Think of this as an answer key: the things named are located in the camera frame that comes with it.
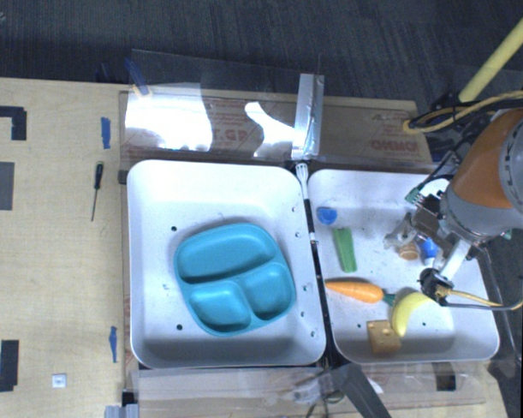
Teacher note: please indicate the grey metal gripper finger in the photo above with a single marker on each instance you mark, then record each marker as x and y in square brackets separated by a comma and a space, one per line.
[398, 236]
[442, 254]

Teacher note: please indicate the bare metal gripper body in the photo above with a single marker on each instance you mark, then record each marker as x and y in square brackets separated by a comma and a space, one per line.
[430, 218]

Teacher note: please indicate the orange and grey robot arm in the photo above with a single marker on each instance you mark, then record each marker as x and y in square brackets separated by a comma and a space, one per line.
[481, 168]

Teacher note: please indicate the small blue bottle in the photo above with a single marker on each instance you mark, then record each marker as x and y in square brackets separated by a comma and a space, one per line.
[429, 248]

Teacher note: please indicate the tan round biscuit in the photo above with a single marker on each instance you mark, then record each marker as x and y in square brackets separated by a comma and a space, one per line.
[409, 252]

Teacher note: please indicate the white plastic tray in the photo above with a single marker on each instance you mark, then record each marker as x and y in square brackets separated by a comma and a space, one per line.
[157, 251]
[373, 199]

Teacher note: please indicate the green block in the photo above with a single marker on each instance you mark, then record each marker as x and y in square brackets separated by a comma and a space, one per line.
[345, 249]

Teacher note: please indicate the yellow banana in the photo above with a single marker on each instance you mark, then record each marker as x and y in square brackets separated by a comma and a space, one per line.
[405, 309]

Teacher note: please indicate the orange carrot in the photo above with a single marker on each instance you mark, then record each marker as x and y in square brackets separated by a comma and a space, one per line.
[357, 290]

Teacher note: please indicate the small blue cup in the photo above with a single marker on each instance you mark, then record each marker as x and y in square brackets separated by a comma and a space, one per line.
[327, 215]

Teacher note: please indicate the yellow cheese wedge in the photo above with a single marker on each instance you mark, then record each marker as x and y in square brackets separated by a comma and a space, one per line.
[383, 337]

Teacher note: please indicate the blue divided plate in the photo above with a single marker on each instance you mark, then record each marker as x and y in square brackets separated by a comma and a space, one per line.
[225, 254]

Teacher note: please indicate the yellow foam pole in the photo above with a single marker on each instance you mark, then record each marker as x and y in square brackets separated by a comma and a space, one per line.
[498, 53]

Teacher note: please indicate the small white square piece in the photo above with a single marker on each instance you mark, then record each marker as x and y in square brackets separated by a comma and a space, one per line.
[59, 380]

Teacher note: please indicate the black cylinder on white bracket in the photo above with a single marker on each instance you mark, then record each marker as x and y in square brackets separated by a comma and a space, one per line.
[432, 283]

